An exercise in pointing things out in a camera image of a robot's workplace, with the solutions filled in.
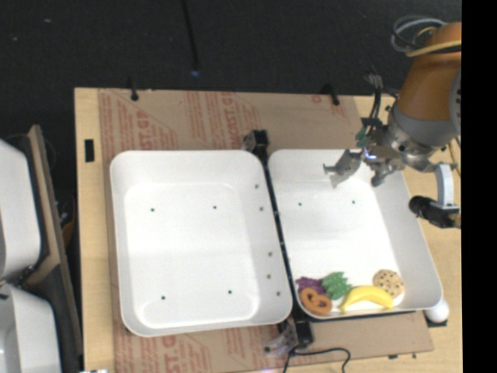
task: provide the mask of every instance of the white plastic object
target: white plastic object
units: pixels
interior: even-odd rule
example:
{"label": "white plastic object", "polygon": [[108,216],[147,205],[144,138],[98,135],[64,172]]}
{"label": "white plastic object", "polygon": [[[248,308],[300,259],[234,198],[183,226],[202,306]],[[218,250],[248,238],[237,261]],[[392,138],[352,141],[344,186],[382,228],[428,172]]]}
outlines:
{"label": "white plastic object", "polygon": [[0,278],[40,258],[41,237],[26,156],[0,140]]}
{"label": "white plastic object", "polygon": [[133,151],[110,166],[120,307],[140,336],[273,324],[292,297],[260,161]]}
{"label": "white plastic object", "polygon": [[425,310],[425,317],[433,323],[442,323],[449,319],[450,308],[445,298],[433,308]]}
{"label": "white plastic object", "polygon": [[0,288],[0,371],[62,372],[50,304],[9,284]]}
{"label": "white plastic object", "polygon": [[373,187],[374,173],[362,164],[333,187],[323,164],[335,165],[342,154],[343,150],[279,150],[269,159],[293,279],[322,279],[341,271],[351,285],[372,285],[376,272],[393,270],[400,274],[405,291],[394,299],[393,309],[358,302],[341,312],[339,299],[328,315],[308,314],[334,319],[437,305],[442,286],[420,224],[408,208],[403,174],[393,173]]}

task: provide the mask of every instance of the black floor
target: black floor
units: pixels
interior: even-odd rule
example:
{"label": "black floor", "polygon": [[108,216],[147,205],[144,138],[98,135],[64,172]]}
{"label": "black floor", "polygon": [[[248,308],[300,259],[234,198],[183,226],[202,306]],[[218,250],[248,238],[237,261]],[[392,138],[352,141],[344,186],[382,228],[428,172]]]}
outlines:
{"label": "black floor", "polygon": [[392,50],[408,14],[462,18],[462,0],[0,0],[0,138],[40,124],[54,146],[54,185],[74,191],[74,87],[370,94],[374,66],[402,84]]}

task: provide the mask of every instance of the purple vegetable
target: purple vegetable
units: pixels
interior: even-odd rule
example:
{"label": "purple vegetable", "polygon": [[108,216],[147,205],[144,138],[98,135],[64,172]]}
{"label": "purple vegetable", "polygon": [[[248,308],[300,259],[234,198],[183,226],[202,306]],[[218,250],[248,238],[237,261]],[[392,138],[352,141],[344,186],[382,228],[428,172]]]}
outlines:
{"label": "purple vegetable", "polygon": [[313,288],[319,295],[326,294],[326,290],[321,285],[321,279],[312,279],[310,277],[301,277],[295,281],[298,284],[298,292],[305,288]]}

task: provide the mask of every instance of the yellow banana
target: yellow banana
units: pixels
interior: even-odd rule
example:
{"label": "yellow banana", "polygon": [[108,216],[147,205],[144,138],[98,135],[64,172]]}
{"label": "yellow banana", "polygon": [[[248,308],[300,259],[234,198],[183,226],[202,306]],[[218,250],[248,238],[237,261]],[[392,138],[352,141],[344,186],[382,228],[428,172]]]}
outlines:
{"label": "yellow banana", "polygon": [[374,302],[388,309],[394,306],[393,298],[382,288],[377,286],[357,286],[349,291],[340,309],[345,311],[350,305],[364,301]]}

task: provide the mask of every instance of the wooden table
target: wooden table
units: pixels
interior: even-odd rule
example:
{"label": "wooden table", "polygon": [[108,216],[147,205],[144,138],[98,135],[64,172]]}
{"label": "wooden table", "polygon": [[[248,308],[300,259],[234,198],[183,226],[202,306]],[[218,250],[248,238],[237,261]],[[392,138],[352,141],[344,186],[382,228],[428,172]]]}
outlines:
{"label": "wooden table", "polygon": [[[369,114],[372,97],[357,96],[361,117]],[[109,282],[109,252],[106,238],[106,208],[104,199],[103,165],[100,155],[99,90],[75,90],[75,130],[78,156],[78,220],[81,247],[82,332],[84,368],[87,370],[114,366],[113,317]],[[95,161],[85,163],[85,140],[94,142]],[[451,149],[437,152],[432,161],[451,162],[452,156],[461,160],[454,143]],[[434,175],[406,169],[405,178],[411,195],[436,198]],[[461,181],[454,172],[456,203],[461,200]],[[350,361],[347,373],[416,372],[447,373],[462,371],[462,298],[461,298],[461,231],[439,229],[422,222],[429,249],[433,255],[444,297],[450,305],[446,327],[430,330],[433,352],[401,355],[394,360],[374,358]],[[291,372],[325,373],[339,371],[340,363],[300,366]]]}

